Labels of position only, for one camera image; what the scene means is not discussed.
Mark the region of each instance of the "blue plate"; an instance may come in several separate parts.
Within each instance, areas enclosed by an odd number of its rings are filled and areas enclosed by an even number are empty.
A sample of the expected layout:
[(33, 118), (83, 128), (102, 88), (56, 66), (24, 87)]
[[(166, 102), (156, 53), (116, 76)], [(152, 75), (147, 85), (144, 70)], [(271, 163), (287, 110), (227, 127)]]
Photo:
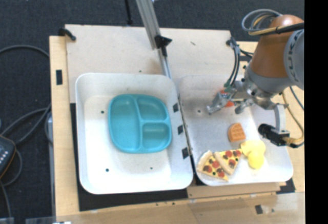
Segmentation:
[(172, 128), (166, 105), (157, 97), (123, 94), (108, 107), (110, 137), (127, 153), (159, 152), (169, 146)]

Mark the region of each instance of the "pizza slice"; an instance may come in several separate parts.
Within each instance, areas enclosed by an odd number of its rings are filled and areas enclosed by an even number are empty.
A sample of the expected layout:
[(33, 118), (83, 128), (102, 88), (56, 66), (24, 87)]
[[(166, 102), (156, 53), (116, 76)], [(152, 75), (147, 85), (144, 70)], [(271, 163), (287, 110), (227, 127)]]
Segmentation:
[(215, 159), (220, 163), (223, 170), (229, 175), (232, 175), (239, 163), (241, 149), (225, 150), (221, 152), (214, 152)]
[(206, 151), (198, 161), (196, 170), (205, 175), (228, 181), (220, 163), (215, 159), (212, 151)]

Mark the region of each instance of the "dark floor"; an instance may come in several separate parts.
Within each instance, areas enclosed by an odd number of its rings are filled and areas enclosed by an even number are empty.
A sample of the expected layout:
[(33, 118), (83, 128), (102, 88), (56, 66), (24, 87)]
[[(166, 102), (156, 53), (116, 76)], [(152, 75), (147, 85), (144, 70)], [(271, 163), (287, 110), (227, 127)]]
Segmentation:
[[(136, 3), (130, 1), (134, 26), (142, 26)], [(160, 27), (230, 30), (236, 40), (256, 40), (242, 31), (242, 18), (255, 9), (272, 9), (304, 19), (305, 0), (162, 0), (155, 3)], [(0, 50), (29, 45), (49, 52), (49, 35), (65, 24), (126, 25), (124, 0), (0, 0)], [(48, 106), (49, 59), (35, 49), (20, 46), (0, 51), (0, 132), (19, 117)], [(4, 134), (22, 138), (42, 113), (25, 119)], [(23, 158), (19, 179), (6, 186), (15, 223), (51, 216), (48, 140), (43, 122), (17, 145)], [(16, 157), (3, 177), (10, 181), (19, 170)], [(0, 191), (0, 219), (8, 217)]]

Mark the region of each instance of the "black electronic device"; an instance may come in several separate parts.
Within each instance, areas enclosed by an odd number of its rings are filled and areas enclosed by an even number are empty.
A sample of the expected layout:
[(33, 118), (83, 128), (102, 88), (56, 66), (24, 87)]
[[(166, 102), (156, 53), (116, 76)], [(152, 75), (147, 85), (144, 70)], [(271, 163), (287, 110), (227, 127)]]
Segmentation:
[(10, 139), (0, 135), (0, 179), (7, 171), (16, 153), (16, 145)]

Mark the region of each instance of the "table surface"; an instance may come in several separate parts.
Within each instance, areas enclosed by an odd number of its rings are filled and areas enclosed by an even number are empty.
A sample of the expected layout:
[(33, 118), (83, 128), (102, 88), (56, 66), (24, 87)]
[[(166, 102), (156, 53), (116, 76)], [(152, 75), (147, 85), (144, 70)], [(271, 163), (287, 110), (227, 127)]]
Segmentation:
[[(99, 33), (99, 28), (111, 34), (117, 31), (117, 27), (97, 27), (97, 26), (75, 26), (69, 25), (68, 28), (74, 35), (79, 32), (86, 31), (89, 35), (85, 35), (84, 39), (80, 43), (87, 43), (89, 47), (102, 46), (103, 41), (100, 36), (95, 33)], [(149, 44), (146, 36), (140, 35), (144, 30), (142, 28), (125, 27), (125, 30), (130, 32), (129, 39), (137, 41), (136, 47), (144, 46), (147, 48)], [(196, 74), (217, 74), (220, 70), (229, 70), (224, 59), (220, 58), (220, 53), (215, 52), (216, 47), (213, 44), (222, 43), (223, 40), (227, 40), (230, 37), (229, 31), (217, 31), (217, 30), (185, 30), (185, 29), (162, 29), (163, 36), (172, 38), (175, 40), (182, 40), (182, 44), (179, 42), (170, 44), (170, 68), (175, 82), (178, 81), (179, 77), (188, 75), (188, 70), (193, 67)], [(70, 87), (74, 79), (78, 74), (69, 76), (69, 70), (71, 65), (69, 64), (68, 58), (72, 48), (78, 48), (77, 44), (73, 44), (73, 47), (68, 46), (72, 43), (68, 37), (63, 36), (51, 36), (50, 42), (50, 71), (51, 71), (51, 95), (52, 95), (52, 118), (53, 118), (53, 138), (54, 138), (54, 170), (55, 170), (55, 207), (56, 216), (66, 215), (88, 215), (89, 211), (80, 212), (78, 206), (78, 193), (77, 193), (77, 179), (75, 174), (75, 161), (74, 161), (74, 149), (73, 149), (73, 138), (72, 138), (72, 126), (71, 126), (71, 114), (70, 114), (70, 103), (74, 100)], [(124, 43), (118, 38), (118, 44), (113, 40), (111, 41), (113, 47), (119, 46), (124, 47)], [(255, 42), (238, 42), (240, 47), (245, 50), (252, 52), (256, 48)], [(195, 45), (203, 45), (201, 48), (195, 47)], [(206, 61), (200, 62), (200, 55), (204, 55)], [(155, 63), (155, 69), (149, 68), (149, 66), (143, 67), (144, 73), (160, 73), (159, 66)], [(63, 75), (63, 83), (58, 85), (56, 82), (57, 70), (61, 70)], [(293, 87), (297, 96), (304, 101), (304, 92), (299, 88)], [(287, 102), (292, 107), (294, 115), (300, 121), (304, 127), (304, 112), (301, 107), (297, 104), (295, 98), (291, 94), (290, 90), (286, 89)], [(281, 96), (276, 96), (273, 99), (274, 102), (282, 103), (283, 99)], [(291, 115), (286, 113), (286, 126), (291, 133), (291, 137), (298, 137), (301, 132), (297, 124), (294, 122)], [(305, 171), (304, 171), (304, 146), (298, 149), (288, 149), (292, 164), (293, 164), (293, 182), (296, 188), (296, 192), (305, 192)], [(170, 202), (173, 205), (181, 205), (178, 215), (186, 214), (186, 218), (190, 218), (191, 208), (186, 206), (190, 203), (190, 200), (197, 199), (197, 201), (211, 201), (211, 200), (222, 200), (234, 197), (249, 197), (250, 194), (275, 194), (276, 191), (280, 190), (279, 186), (283, 186), (285, 183), (262, 183), (262, 184), (247, 184), (247, 185), (233, 185), (228, 187), (208, 187), (208, 186), (197, 186), (191, 184), (188, 188), (189, 198), (183, 201)], [(147, 203), (140, 205), (127, 205), (122, 207), (113, 207), (100, 209), (98, 212), (107, 213), (119, 210), (129, 210), (131, 214), (136, 209), (145, 209), (151, 207), (157, 207), (160, 203)]]

